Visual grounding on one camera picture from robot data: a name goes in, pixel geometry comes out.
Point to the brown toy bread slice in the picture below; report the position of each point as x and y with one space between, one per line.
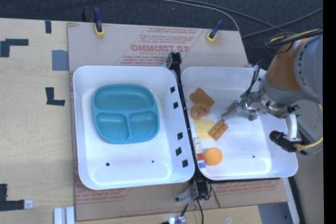
200 96

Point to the orange ball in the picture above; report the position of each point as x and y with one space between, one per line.
213 156

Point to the thin black rod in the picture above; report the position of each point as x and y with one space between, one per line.
185 107

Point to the blue divided plate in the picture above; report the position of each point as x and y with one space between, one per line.
123 102

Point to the tan toy pretzel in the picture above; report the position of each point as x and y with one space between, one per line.
194 112

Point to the white plastic tray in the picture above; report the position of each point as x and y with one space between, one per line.
244 149
131 165

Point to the black cylinder on white bracket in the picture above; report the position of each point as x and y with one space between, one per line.
282 139

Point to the brown cardboard board red print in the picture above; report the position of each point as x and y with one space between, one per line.
147 42

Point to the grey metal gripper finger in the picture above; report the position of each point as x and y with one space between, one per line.
229 115
233 106

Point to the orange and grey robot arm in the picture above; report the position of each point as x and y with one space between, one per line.
291 70

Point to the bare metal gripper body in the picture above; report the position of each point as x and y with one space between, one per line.
265 106

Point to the yellow toy cheese slice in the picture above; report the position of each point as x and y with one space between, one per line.
202 128

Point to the orange toy waffle biscuit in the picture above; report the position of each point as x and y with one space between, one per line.
218 130

